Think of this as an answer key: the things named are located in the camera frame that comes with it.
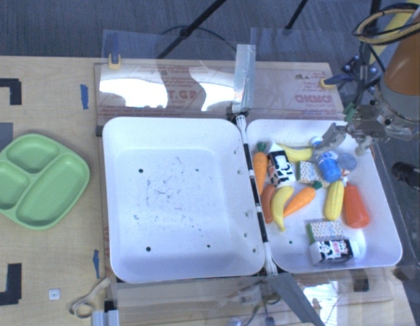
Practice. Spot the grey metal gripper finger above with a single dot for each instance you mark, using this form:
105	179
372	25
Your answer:
363	146
333	135

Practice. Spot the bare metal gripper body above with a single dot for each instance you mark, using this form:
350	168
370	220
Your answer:
368	124

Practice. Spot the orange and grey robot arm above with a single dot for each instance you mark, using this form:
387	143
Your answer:
402	63

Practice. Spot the small white and blue bottle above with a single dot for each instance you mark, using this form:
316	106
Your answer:
315	141

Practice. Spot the grey round can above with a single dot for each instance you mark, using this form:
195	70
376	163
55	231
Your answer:
347	161

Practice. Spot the yellow banana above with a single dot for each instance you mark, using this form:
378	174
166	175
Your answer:
280	202
298	154

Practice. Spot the green and white patterned packet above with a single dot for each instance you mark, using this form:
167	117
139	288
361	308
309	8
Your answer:
327	230
308	172

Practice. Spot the black and white milk carton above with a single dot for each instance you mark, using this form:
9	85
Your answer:
282	168
334	251

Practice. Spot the yellow corn cob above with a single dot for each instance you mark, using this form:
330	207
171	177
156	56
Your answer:
334	200

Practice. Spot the orange bottle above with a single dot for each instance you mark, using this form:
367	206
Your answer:
355	209

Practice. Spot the orange carrot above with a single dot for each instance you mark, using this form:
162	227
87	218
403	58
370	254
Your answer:
300	199
260	168

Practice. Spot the orange sausage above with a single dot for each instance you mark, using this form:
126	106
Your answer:
267	204

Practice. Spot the white plastic tray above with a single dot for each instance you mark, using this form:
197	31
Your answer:
376	243
183	199

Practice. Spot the thin black and white rod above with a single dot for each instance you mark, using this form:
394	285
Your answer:
256	195

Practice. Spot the beige band loop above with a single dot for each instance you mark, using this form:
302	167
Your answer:
94	292

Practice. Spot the green divided plate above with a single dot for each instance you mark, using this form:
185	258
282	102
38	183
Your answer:
43	185

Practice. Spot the small white square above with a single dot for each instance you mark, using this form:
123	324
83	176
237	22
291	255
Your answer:
54	293

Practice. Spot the black cylinder on white bracket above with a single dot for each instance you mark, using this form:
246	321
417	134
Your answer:
407	174

